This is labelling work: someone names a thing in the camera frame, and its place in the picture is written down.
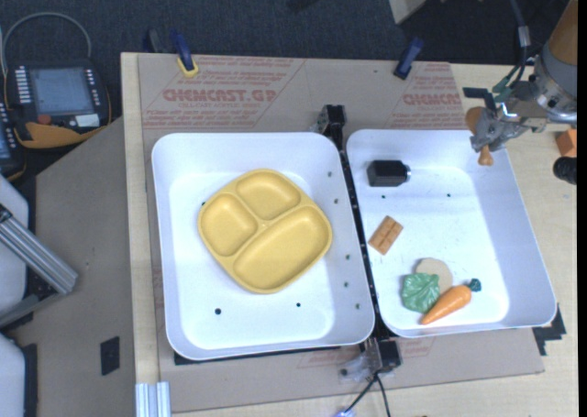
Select black box with knob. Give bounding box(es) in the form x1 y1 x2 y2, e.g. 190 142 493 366
366 159 413 189

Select orange block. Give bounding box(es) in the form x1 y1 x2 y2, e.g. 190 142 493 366
555 127 578 159

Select orange biscuit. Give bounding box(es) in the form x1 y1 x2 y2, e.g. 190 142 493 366
367 214 405 256

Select brown cardboard board, red print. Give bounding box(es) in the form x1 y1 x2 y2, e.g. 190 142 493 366
136 53 548 413

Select orange carrot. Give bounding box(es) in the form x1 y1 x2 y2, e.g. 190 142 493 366
418 278 483 326

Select orange toy drumstick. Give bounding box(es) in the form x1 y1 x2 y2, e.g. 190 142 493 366
464 105 495 167

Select beige round biscuit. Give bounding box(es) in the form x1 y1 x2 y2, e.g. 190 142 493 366
414 258 455 291

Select white plastic tray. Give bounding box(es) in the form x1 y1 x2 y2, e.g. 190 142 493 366
150 131 377 362
345 127 559 340

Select green lettuce leaf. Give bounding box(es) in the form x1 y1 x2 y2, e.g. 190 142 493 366
399 271 442 314

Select thin black rod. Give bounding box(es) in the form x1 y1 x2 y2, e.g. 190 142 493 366
333 129 385 344

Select black cylinder on white bracket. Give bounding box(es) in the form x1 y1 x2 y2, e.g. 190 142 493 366
544 108 578 186

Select yellow divided plate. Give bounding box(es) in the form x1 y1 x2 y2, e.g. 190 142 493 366
196 168 334 295

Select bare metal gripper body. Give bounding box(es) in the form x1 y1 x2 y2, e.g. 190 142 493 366
502 82 578 133

